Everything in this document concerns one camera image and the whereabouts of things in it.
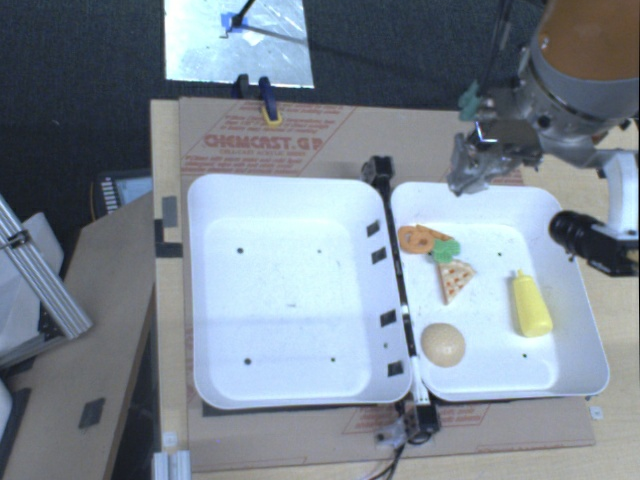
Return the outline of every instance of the empty white tray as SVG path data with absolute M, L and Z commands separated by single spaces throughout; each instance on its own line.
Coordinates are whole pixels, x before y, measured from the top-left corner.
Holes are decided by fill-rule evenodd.
M 548 192 L 533 187 L 491 187 L 456 197 L 445 184 L 405 183 L 392 195 L 397 226 L 423 224 L 461 244 L 457 259 L 477 274 L 444 304 L 433 261 L 401 252 L 407 298 L 421 357 L 421 377 L 450 401 L 590 395 L 602 391 L 609 367 L 577 263 L 549 236 L 561 210 Z M 533 276 L 549 308 L 553 331 L 525 338 L 512 290 L 518 269 Z M 448 323 L 466 341 L 453 368 L 423 354 L 425 327 Z
M 212 174 L 188 194 L 194 377 L 226 409 L 392 402 L 411 383 L 384 208 L 349 180 Z

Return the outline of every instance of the white tray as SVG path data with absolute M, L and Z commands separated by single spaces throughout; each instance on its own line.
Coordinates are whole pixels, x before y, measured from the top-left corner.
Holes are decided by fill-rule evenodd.
M 370 186 L 212 174 L 192 184 L 187 207 L 194 377 L 207 403 L 241 409 L 406 395 L 412 373 L 395 270 L 382 200 Z M 392 207 L 397 227 L 419 223 L 454 236 L 458 258 L 477 271 L 445 306 L 435 263 L 401 253 L 419 373 L 432 393 L 475 401 L 604 389 L 608 365 L 580 272 L 548 236 L 560 210 L 550 194 L 493 187 L 456 198 L 444 184 L 407 183 Z M 547 336 L 518 331 L 517 269 L 547 302 Z M 422 330 L 436 322 L 465 337 L 455 367 L 422 353 Z
M 409 357 L 373 188 L 214 174 L 193 183 L 188 209 L 194 377 L 207 403 L 239 409 L 405 395 Z M 369 236 L 372 224 L 379 230 Z M 374 263 L 374 254 L 386 257 Z M 390 311 L 395 321 L 382 326 Z
M 549 237 L 561 210 L 548 192 L 491 187 L 456 197 L 444 184 L 405 183 L 392 195 L 396 226 L 423 224 L 461 244 L 456 258 L 477 274 L 444 304 L 436 267 L 425 255 L 401 252 L 416 341 L 432 323 L 456 327 L 466 341 L 462 361 L 441 368 L 424 356 L 429 390 L 450 401 L 590 395 L 602 391 L 609 368 L 578 265 Z M 554 329 L 539 338 L 519 332 L 511 281 L 533 276 Z

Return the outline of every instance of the beige round object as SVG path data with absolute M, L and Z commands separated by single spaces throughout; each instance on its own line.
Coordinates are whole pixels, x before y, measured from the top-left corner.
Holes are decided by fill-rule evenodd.
M 465 341 L 462 333 L 453 325 L 431 324 L 422 331 L 420 339 L 427 359 L 436 366 L 450 368 L 464 356 Z

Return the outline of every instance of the silver metal plate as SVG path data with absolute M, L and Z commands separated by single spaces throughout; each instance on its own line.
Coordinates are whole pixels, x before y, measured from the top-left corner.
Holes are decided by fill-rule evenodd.
M 247 0 L 165 0 L 168 80 L 233 83 L 247 73 L 251 84 L 313 88 L 302 0 L 256 0 L 245 25 L 226 34 L 224 16 Z

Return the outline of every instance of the teal connector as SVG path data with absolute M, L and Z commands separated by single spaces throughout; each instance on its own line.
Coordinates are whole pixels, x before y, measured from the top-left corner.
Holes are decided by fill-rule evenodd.
M 478 96 L 480 84 L 474 80 L 469 88 L 458 98 L 461 121 L 475 121 L 476 112 L 480 106 L 481 98 Z

